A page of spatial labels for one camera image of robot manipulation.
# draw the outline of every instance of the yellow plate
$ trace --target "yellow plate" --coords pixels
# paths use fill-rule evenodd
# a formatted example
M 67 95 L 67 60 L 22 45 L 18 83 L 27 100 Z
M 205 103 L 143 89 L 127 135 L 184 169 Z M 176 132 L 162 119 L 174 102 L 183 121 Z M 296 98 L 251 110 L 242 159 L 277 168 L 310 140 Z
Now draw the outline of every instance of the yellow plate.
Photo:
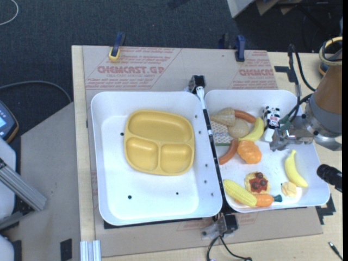
M 183 116 L 138 110 L 127 120 L 124 147 L 132 168 L 158 175 L 180 175 L 192 166 L 195 135 Z

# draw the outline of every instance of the blue clamp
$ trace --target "blue clamp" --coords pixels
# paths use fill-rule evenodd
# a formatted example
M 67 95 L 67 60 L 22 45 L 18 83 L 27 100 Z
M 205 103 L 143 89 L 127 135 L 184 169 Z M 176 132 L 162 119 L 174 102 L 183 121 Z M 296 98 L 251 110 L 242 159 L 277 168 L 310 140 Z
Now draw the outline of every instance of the blue clamp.
M 244 47 L 245 39 L 242 35 L 238 35 L 235 39 L 235 47 L 237 51 L 235 52 L 235 59 L 237 62 L 244 62 Z
M 115 44 L 114 44 L 114 47 L 112 47 L 110 49 L 110 52 L 109 52 L 109 59 L 111 61 L 116 61 L 120 55 L 120 46 L 123 45 L 123 42 L 125 40 L 125 37 L 123 36 L 123 32 L 118 32 L 117 33 L 117 37 L 116 37 L 116 40 L 115 40 Z

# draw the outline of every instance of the toy banana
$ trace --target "toy banana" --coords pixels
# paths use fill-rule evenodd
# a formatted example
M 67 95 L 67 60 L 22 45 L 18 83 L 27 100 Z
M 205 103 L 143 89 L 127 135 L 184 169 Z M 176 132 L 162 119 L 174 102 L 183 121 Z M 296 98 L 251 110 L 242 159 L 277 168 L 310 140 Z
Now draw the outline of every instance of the toy banana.
M 285 159 L 285 172 L 291 182 L 293 182 L 298 187 L 305 188 L 308 186 L 308 184 L 296 169 L 295 153 L 295 150 L 291 150 L 291 154 Z
M 261 117 L 256 117 L 254 128 L 246 136 L 238 138 L 238 141 L 251 140 L 255 142 L 263 135 L 264 127 L 263 119 Z

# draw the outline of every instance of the table surface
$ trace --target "table surface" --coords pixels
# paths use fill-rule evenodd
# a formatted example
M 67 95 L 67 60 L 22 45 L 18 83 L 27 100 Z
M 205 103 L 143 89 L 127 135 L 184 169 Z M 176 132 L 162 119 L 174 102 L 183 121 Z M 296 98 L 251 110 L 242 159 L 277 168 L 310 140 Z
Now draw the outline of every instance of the table surface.
M 287 53 L 269 52 L 272 67 L 288 66 Z M 316 87 L 320 83 L 321 76 L 318 73 L 319 57 L 317 54 L 300 53 L 303 73 L 307 82 Z M 95 240 L 94 213 L 92 204 L 91 173 L 89 161 L 88 132 L 86 129 L 86 100 L 84 85 L 83 46 L 72 46 L 74 107 L 77 139 L 77 169 L 80 212 L 80 238 L 81 241 Z M 302 97 L 311 91 L 300 78 L 300 72 L 295 62 L 296 74 L 302 86 Z M 275 78 L 279 89 L 294 92 L 294 85 L 289 83 L 285 73 L 275 72 Z M 315 144 L 320 163 L 342 169 L 342 152 L 332 152 Z M 230 250 L 239 256 L 250 256 L 257 260 L 339 260 L 328 242 L 331 241 L 343 255 L 343 198 L 342 193 L 330 185 L 333 203 L 336 212 L 332 216 L 324 217 L 322 225 L 323 234 L 296 238 L 284 238 L 265 241 L 254 241 L 229 245 Z M 134 254 L 127 256 L 103 258 L 104 261 L 116 260 L 196 260 L 206 259 L 207 247 L 196 247 L 181 250 Z M 222 245 L 216 245 L 210 252 L 211 258 L 216 260 L 234 260 Z

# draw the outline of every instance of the gray carpet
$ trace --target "gray carpet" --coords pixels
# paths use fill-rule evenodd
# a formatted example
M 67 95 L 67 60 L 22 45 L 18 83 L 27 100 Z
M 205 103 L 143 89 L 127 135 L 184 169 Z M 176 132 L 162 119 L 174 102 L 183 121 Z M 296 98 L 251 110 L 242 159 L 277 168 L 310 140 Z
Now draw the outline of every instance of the gray carpet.
M 126 46 L 217 48 L 228 34 L 234 46 L 243 35 L 246 49 L 318 51 L 323 41 L 339 34 L 343 0 L 305 0 L 331 6 L 282 15 L 278 8 L 260 16 L 254 3 L 232 19 L 226 0 L 15 0 L 17 18 L 0 26 L 0 88 L 27 80 L 58 84 L 72 97 L 72 45 L 112 46 L 118 31 Z M 15 6 L 0 0 L 0 23 Z M 0 89 L 3 101 L 20 123 L 19 135 L 69 103 L 57 88 L 27 84 Z

